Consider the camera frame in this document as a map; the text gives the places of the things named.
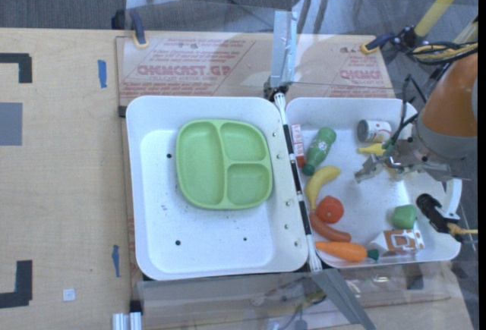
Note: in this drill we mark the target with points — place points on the green divided plate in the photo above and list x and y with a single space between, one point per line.
201 165

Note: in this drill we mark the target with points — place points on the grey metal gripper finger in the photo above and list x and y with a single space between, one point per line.
363 175
373 160

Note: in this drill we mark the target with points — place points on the orange-red tomato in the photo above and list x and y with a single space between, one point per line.
329 210

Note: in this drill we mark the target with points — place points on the green pepper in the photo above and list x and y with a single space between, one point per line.
404 216

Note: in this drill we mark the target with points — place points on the green bottle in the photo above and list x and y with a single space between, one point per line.
319 148

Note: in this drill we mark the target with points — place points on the white plastic tray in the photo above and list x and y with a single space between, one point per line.
368 199
212 241

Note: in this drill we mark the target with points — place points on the brown cardboard board red print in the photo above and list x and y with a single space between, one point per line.
182 66

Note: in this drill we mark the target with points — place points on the small yellow toy piece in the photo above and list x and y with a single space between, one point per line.
372 149

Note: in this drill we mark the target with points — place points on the thin black and white rod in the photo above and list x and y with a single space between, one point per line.
294 169

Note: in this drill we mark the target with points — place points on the yellow banana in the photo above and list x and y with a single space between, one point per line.
317 182

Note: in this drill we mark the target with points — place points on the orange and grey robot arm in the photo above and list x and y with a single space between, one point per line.
450 112

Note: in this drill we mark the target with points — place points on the orange and white carton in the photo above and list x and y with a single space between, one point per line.
400 241

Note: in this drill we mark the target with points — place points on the orange carrot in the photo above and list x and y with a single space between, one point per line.
341 250

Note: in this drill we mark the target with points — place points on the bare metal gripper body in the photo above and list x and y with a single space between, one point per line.
412 161

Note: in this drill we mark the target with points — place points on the white and orange can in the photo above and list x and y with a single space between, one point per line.
374 130

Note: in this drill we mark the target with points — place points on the orange-brown sausage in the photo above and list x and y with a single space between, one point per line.
328 230

